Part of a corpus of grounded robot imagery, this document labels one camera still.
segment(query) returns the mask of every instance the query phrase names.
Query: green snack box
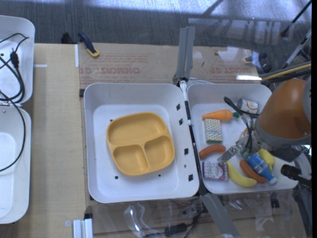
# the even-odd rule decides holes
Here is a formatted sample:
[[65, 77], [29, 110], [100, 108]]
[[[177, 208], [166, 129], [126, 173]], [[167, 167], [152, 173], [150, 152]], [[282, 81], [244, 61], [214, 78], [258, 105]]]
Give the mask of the green snack box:
[[207, 143], [222, 142], [222, 131], [220, 120], [204, 119], [205, 138]]

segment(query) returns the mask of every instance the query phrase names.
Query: black cable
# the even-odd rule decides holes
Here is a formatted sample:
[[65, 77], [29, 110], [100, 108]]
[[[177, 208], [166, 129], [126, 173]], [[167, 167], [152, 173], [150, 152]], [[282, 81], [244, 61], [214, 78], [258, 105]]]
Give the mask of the black cable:
[[[10, 59], [8, 61], [5, 61], [0, 56], [0, 60], [3, 62], [3, 66], [1, 66], [0, 69], [3, 68], [4, 66], [6, 66], [12, 72], [14, 77], [17, 79], [17, 81], [18, 81], [18, 83], [20, 85], [20, 89], [19, 89], [18, 93], [15, 94], [14, 96], [12, 96], [12, 97], [10, 96], [8, 99], [7, 98], [0, 98], [0, 101], [13, 101], [14, 99], [16, 99], [16, 98], [18, 98], [20, 96], [20, 98], [15, 101], [16, 103], [19, 103], [24, 98], [25, 85], [24, 85], [24, 81], [23, 81], [22, 75], [21, 75], [20, 70], [19, 70], [19, 57], [18, 57], [18, 54], [17, 54], [17, 50], [18, 50], [19, 46], [21, 45], [21, 43], [24, 42], [29, 37], [26, 37], [26, 36], [24, 36], [21, 33], [15, 33], [15, 34], [12, 34], [11, 36], [1, 40], [0, 43], [2, 43], [4, 41], [7, 41], [8, 39], [10, 39], [10, 38], [12, 38], [12, 37], [14, 37], [16, 35], [21, 35], [23, 37], [23, 39], [17, 44], [15, 49], [12, 48], [12, 52], [10, 54]], [[9, 65], [9, 62], [12, 62], [12, 64], [13, 64], [13, 66], [14, 66], [16, 71], [14, 71], [14, 69]]]
[[188, 232], [186, 233], [186, 235], [184, 236], [184, 238], [187, 238], [194, 230], [195, 228], [197, 227], [197, 224], [198, 224], [198, 219], [200, 217], [200, 215], [202, 214], [203, 210], [200, 211], [193, 219], [193, 222], [191, 224], [189, 224], [187, 227], [190, 227], [190, 230], [188, 230]]
[[17, 44], [17, 46], [15, 47], [15, 52], [17, 52], [19, 46], [21, 45], [21, 43], [24, 42], [24, 41], [25, 41], [26, 39], [28, 39], [29, 37], [26, 37], [26, 36], [24, 36], [24, 35], [21, 34], [21, 33], [16, 33], [16, 34], [12, 34], [11, 36], [9, 36], [9, 37], [7, 37], [7, 38], [1, 40], [0, 43], [6, 41], [6, 40], [8, 40], [8, 39], [10, 39], [10, 38], [12, 38], [13, 36], [16, 36], [16, 35], [21, 35], [21, 36], [24, 38], [24, 39], [21, 40], [21, 41]]
[[146, 236], [142, 236], [142, 238], [146, 238], [146, 237], [151, 237], [151, 236], [163, 236], [165, 235], [164, 233], [153, 233], [153, 234], [148, 234]]
[[8, 168], [12, 167], [12, 166], [20, 159], [20, 157], [21, 157], [21, 155], [22, 155], [22, 152], [23, 152], [23, 150], [24, 150], [24, 145], [25, 145], [26, 125], [25, 125], [25, 120], [24, 120], [23, 114], [21, 113], [21, 111], [20, 111], [20, 109], [17, 107], [17, 105], [16, 105], [12, 100], [10, 100], [9, 97], [8, 97], [6, 94], [4, 94], [1, 90], [0, 90], [0, 94], [3, 95], [3, 96], [8, 100], [8, 102], [10, 101], [10, 102], [13, 104], [13, 106], [14, 106], [14, 107], [16, 108], [16, 110], [19, 112], [19, 114], [20, 114], [20, 116], [21, 116], [21, 118], [22, 118], [22, 122], [23, 122], [23, 140], [22, 140], [22, 146], [21, 146], [20, 153], [19, 153], [19, 155], [16, 157], [16, 159], [15, 159], [10, 165], [6, 166], [5, 168], [0, 169], [0, 172], [2, 172], [2, 171], [4, 171], [4, 170], [7, 170]]
[[247, 130], [248, 130], [248, 133], [249, 133], [249, 136], [248, 136], [248, 141], [245, 145], [245, 148], [246, 149], [249, 149], [249, 153], [251, 153], [252, 151], [252, 129], [250, 128], [246, 118], [244, 117], [244, 114], [248, 114], [251, 118], [251, 120], [253, 120], [253, 118], [256, 118], [259, 116], [259, 114], [252, 114], [252, 113], [249, 113], [249, 112], [246, 112], [244, 110], [241, 110], [239, 109], [233, 102], [232, 100], [230, 100], [228, 97], [224, 97], [223, 98], [225, 103], [227, 103], [230, 107], [232, 107], [236, 112], [239, 113], [239, 115], [241, 116], [242, 120], [244, 121], [246, 127], [247, 127]]
[[239, 115], [242, 115], [242, 114], [247, 114], [247, 115], [250, 115], [250, 116], [253, 116], [253, 117], [258, 117], [259, 114], [251, 114], [249, 112], [246, 112], [244, 110], [241, 110], [239, 109], [233, 102], [232, 100], [230, 100], [228, 97], [223, 97], [224, 101], [226, 104], [228, 104], [230, 107], [232, 107]]

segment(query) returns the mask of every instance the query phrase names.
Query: cardboard sheet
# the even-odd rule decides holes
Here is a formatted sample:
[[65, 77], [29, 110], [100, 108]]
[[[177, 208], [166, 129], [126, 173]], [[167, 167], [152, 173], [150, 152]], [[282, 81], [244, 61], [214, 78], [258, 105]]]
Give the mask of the cardboard sheet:
[[[172, 83], [177, 68], [178, 46], [94, 43], [96, 58], [85, 44], [78, 46], [81, 89], [92, 83]], [[238, 75], [258, 76], [254, 65], [243, 63], [251, 54], [235, 47], [194, 47], [191, 78], [237, 83]]]

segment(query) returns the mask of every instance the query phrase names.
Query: metal bracket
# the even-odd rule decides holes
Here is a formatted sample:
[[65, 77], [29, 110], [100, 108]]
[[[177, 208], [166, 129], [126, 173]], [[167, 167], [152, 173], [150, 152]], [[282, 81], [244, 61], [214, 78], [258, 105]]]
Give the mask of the metal bracket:
[[[15, 103], [15, 105], [19, 108], [22, 107], [21, 103]], [[0, 107], [14, 107], [14, 105], [12, 103], [6, 102], [6, 103], [0, 103]]]
[[180, 29], [177, 70], [173, 78], [173, 82], [175, 85], [180, 79], [188, 81], [188, 79], [190, 78], [190, 70], [193, 67], [194, 39], [194, 26]]
[[93, 220], [74, 220], [73, 221], [73, 238], [93, 238]]
[[239, 238], [240, 234], [218, 196], [207, 193], [201, 199], [222, 236], [225, 238]]

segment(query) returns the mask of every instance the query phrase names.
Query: toy carrot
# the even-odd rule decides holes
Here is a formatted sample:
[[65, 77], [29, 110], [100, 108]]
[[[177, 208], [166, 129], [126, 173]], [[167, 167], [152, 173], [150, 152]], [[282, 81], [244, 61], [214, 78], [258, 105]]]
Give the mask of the toy carrot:
[[233, 113], [228, 109], [214, 111], [202, 116], [203, 119], [209, 118], [209, 119], [218, 119], [218, 120], [229, 120], [232, 117], [239, 118], [239, 114], [237, 112]]

